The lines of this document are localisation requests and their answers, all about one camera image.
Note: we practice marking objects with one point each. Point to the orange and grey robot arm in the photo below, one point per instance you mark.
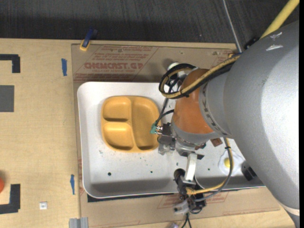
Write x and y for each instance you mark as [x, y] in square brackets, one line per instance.
[256, 108]

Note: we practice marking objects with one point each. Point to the orange divided plate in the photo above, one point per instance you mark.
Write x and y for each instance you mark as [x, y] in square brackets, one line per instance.
[129, 123]

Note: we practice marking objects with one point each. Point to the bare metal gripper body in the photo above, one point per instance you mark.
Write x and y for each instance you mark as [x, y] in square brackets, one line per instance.
[167, 139]

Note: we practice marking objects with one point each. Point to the white and yellow fried egg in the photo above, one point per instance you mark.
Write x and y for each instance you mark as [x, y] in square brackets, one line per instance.
[234, 161]

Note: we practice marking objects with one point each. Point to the white plastic tray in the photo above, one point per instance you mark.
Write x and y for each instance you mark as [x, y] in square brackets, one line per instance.
[133, 170]

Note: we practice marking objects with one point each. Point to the orange round object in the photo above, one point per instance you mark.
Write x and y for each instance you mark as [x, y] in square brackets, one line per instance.
[1, 185]

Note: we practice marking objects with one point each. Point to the small white square block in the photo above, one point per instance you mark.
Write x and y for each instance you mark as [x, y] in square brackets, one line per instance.
[43, 205]

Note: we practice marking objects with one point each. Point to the brown cardboard board red print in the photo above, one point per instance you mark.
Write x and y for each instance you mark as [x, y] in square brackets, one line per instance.
[118, 63]

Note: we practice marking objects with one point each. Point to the black cylinder on white bracket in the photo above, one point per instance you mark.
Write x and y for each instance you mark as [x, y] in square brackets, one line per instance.
[192, 167]

